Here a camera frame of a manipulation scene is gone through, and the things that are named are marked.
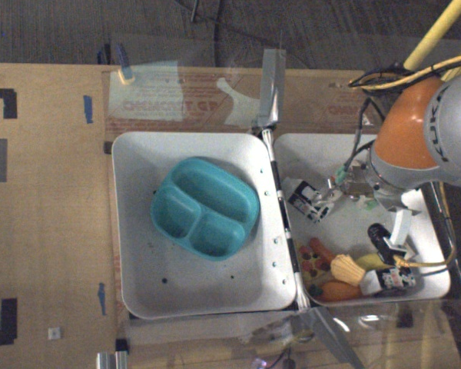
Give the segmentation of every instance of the white bin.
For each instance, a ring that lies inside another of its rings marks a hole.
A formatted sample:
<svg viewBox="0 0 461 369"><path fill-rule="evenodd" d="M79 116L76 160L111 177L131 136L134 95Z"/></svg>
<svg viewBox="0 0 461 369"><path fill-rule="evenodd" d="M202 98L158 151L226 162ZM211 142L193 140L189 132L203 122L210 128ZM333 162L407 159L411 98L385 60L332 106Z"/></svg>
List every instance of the white bin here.
<svg viewBox="0 0 461 369"><path fill-rule="evenodd" d="M364 136L367 142L373 137ZM315 183L331 175L350 155L352 135L283 135L274 146L281 177ZM121 252L121 292L128 310L144 319L195 314L274 311L295 298L290 255L273 174L264 144L252 135L132 132L113 144ZM162 236L150 220L154 192L179 161L208 158L256 190L260 216L244 246L225 261L207 261ZM363 211L342 198L320 224L288 208L294 240L312 236L337 254L375 252L366 230L373 222L389 229L394 214L378 207ZM413 218L410 241L418 261L443 259L423 196L411 191L406 205L421 211ZM365 304L440 298L449 290L447 272L418 278L400 297L362 298L335 304Z"/></svg>

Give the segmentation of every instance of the blue tape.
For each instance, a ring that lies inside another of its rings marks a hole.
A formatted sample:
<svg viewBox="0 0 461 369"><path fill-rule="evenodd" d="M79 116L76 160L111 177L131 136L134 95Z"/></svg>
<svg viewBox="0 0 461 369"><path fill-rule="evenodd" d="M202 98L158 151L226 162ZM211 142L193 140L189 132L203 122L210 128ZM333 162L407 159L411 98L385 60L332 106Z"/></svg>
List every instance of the blue tape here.
<svg viewBox="0 0 461 369"><path fill-rule="evenodd" d="M121 66L121 74L123 75L123 79L125 81L133 80L134 76L130 67L130 60L128 59L128 54L124 50L123 44L116 44L116 55Z"/></svg>
<svg viewBox="0 0 461 369"><path fill-rule="evenodd" d="M94 121L92 121L92 97L89 95L84 96L84 113L87 123L94 123Z"/></svg>
<svg viewBox="0 0 461 369"><path fill-rule="evenodd" d="M99 303L101 304L101 313L103 316L106 315L106 291L104 289L104 283L99 283L98 289Z"/></svg>

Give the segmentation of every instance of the wooden board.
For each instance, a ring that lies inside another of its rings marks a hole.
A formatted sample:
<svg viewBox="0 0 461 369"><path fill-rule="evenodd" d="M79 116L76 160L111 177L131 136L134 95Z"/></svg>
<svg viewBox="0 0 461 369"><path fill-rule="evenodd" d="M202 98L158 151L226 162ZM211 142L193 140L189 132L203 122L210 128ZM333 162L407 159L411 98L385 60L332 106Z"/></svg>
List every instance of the wooden board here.
<svg viewBox="0 0 461 369"><path fill-rule="evenodd" d="M0 183L0 302L18 300L18 337L0 367L94 367L116 338L114 267L103 153L101 66L3 65L18 95L4 119L7 181ZM93 102L87 124L83 96ZM106 314L98 298L104 283ZM48 340L48 328L62 338Z"/></svg>
<svg viewBox="0 0 461 369"><path fill-rule="evenodd" d="M262 70L141 65L125 84L117 72L107 75L110 101L106 135L127 131L246 132L260 106ZM287 70L284 105L277 135L285 132L354 133L365 94L348 88L360 71ZM365 130L379 129L369 108Z"/></svg>

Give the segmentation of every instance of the orange toy carrot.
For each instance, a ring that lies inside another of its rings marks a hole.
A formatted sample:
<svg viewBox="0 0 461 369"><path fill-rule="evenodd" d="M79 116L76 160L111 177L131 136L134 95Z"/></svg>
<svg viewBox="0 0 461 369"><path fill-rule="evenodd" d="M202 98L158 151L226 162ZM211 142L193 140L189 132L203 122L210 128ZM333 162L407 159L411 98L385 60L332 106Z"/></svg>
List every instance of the orange toy carrot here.
<svg viewBox="0 0 461 369"><path fill-rule="evenodd" d="M309 241L309 246L311 249L313 249L313 252L324 259L328 265L330 265L331 261L336 257L334 253L332 253L323 245L323 243L321 243L319 238L311 238Z"/></svg>
<svg viewBox="0 0 461 369"><path fill-rule="evenodd" d="M363 296L360 287L352 286L338 280L327 281L320 288L323 290L323 293L315 298L323 302L348 301Z"/></svg>

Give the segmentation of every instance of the metal bracket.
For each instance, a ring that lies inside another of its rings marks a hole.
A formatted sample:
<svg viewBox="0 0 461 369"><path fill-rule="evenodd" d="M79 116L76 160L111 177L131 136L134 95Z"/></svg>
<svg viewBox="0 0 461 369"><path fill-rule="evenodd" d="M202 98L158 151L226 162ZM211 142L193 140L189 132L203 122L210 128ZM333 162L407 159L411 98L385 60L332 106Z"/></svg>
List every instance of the metal bracket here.
<svg viewBox="0 0 461 369"><path fill-rule="evenodd" d="M310 300L303 285L302 274L300 273L299 261L295 250L290 221L287 213L286 199L282 191L280 176L278 174L277 161L274 154L273 129L280 120L280 110L284 103L285 88L285 51L281 49L265 49L263 55L263 77L260 90L260 111L256 118L253 132L261 138L268 150L271 169L274 174L275 189L282 222L284 223L285 237L289 248L290 260L294 270L294 281L296 284L296 304L299 311L310 308Z"/></svg>
<svg viewBox="0 0 461 369"><path fill-rule="evenodd" d="M97 369L128 369L128 352L98 353Z"/></svg>
<svg viewBox="0 0 461 369"><path fill-rule="evenodd" d="M341 364L348 363L355 369L365 369L326 307L313 307L301 318Z"/></svg>

